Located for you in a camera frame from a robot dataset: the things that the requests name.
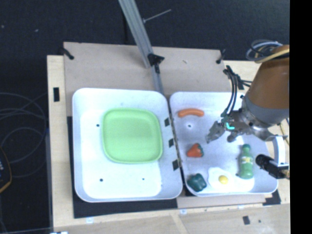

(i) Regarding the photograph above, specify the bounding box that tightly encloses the green toy pepper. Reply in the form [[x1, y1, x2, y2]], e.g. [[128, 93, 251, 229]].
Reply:
[[186, 173, 208, 193]]

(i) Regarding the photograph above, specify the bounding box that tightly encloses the white plastic tray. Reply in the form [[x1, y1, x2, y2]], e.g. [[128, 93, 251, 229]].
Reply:
[[168, 91, 279, 197], [72, 87, 184, 203]]

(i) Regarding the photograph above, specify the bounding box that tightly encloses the orange toy sausage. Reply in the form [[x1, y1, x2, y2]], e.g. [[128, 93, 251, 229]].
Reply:
[[177, 108, 205, 118]]

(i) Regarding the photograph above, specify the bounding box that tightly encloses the green plate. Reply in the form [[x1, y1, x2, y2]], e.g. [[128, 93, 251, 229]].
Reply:
[[101, 107, 164, 165]]

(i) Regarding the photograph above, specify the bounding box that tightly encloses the white toy fried egg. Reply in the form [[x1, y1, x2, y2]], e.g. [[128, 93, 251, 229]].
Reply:
[[207, 167, 255, 193]]

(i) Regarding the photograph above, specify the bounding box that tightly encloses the green plastic bottle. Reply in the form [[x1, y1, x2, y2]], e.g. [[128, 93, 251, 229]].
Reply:
[[237, 143, 254, 180]]

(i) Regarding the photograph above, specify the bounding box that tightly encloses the black cylinder on white bracket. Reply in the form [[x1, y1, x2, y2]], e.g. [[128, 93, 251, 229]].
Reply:
[[255, 135, 290, 180]]

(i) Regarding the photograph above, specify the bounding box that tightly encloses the red toy pepper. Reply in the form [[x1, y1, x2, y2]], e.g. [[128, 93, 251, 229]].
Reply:
[[186, 143, 205, 159]]

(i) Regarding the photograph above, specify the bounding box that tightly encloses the brown flat board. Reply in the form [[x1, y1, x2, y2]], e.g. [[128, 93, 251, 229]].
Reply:
[[63, 41, 267, 209]]

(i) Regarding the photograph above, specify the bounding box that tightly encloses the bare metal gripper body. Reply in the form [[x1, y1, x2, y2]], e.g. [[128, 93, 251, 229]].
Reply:
[[215, 109, 272, 141]]

